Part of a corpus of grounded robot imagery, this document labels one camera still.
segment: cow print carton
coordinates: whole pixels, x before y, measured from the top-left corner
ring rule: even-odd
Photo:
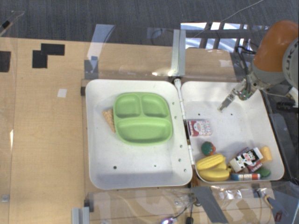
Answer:
[[[232,159],[229,163],[233,170],[238,173],[242,169],[246,168],[247,166],[254,165],[258,160],[262,159],[263,155],[259,151],[259,149],[256,147],[254,149],[251,149],[247,152],[244,152],[238,156],[236,156],[234,159]]]

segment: black cable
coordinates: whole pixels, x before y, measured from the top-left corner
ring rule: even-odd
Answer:
[[[192,203],[189,203],[187,206],[185,206],[184,210],[180,214],[178,214],[177,216],[173,217],[173,219],[178,218],[179,216],[181,216],[187,210],[187,208],[190,207],[190,205],[193,206],[193,204],[195,202],[196,202],[196,200],[194,202],[192,202]]]
[[[251,84],[249,82],[249,70],[248,70],[248,67],[247,67],[247,64],[246,64],[246,61],[245,61],[245,58],[244,58],[243,54],[245,53],[245,54],[249,54],[249,55],[254,55],[256,52],[252,51],[252,50],[248,50],[243,46],[236,46],[235,47],[235,52],[238,54],[238,56],[240,58],[240,61],[242,63],[243,69],[245,71],[245,79],[246,79],[245,90],[249,94],[251,92]]]
[[[259,47],[258,45],[256,45],[255,43],[253,43],[253,42],[251,42],[251,41],[250,41],[250,42],[245,42],[245,43],[247,43],[247,44],[249,44],[249,45],[254,45],[257,49],[258,49],[258,47]]]
[[[194,219],[192,218],[193,204],[191,206],[190,216],[186,219],[186,224],[193,224]]]
[[[247,6],[247,7],[244,7],[244,8],[242,8],[242,9],[240,9],[239,11],[235,12],[234,14],[231,14],[230,16],[228,16],[228,17],[224,18],[223,20],[221,20],[220,23],[222,23],[222,22],[226,21],[227,19],[229,19],[229,18],[235,16],[236,14],[238,14],[238,13],[241,12],[241,11],[244,11],[244,10],[250,8],[250,7],[253,7],[253,6],[255,6],[255,5],[261,3],[262,1],[264,1],[264,0],[259,0],[258,2],[254,3],[254,4],[251,4],[251,5]],[[207,28],[203,29],[202,31],[198,32],[193,38],[199,36],[199,35],[200,35],[201,33],[203,33],[204,31],[210,29],[211,26],[212,26],[212,25],[210,25],[209,27],[207,27]]]

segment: green ball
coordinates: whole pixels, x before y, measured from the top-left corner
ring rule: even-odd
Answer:
[[[215,153],[216,148],[211,142],[206,141],[201,145],[201,151],[205,156],[210,156]]]

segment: small box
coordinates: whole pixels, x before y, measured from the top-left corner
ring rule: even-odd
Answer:
[[[254,165],[255,162],[262,159],[263,156],[257,147],[251,149],[241,155],[236,156],[229,163],[233,170],[238,173],[249,165]]]
[[[246,148],[243,149],[241,152],[239,152],[239,153],[237,154],[237,156],[239,156],[239,155],[241,155],[241,154],[243,154],[243,153],[246,153],[246,152],[248,152],[249,150],[250,150],[250,148],[249,148],[249,147],[246,147]],[[263,166],[263,164],[261,163],[260,160],[258,160],[258,161],[256,161],[256,162],[254,162],[254,163],[248,165],[248,166],[247,166],[247,169],[248,169],[249,172],[254,173],[255,171],[257,171],[257,170],[258,170],[259,168],[261,168],[262,166]]]
[[[187,121],[188,132],[192,137],[195,136],[210,136],[212,134],[211,126],[208,120],[192,119]]]

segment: white tray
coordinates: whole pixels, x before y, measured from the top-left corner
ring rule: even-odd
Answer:
[[[204,141],[212,142],[216,153],[226,157],[227,164],[246,147],[268,146],[273,161],[263,166],[271,171],[271,175],[261,181],[279,180],[284,174],[284,166],[260,91],[246,101],[236,98],[222,113],[217,110],[235,86],[236,83],[223,82],[186,82],[182,85],[186,118],[207,119],[212,129],[211,136],[190,137],[194,160],[205,157],[200,149]]]
[[[126,92],[152,92],[170,108],[173,136],[149,146],[121,142],[110,130],[102,111],[113,107]],[[93,80],[86,87],[89,170],[100,189],[181,186],[192,177],[192,167],[176,88],[164,81]]]

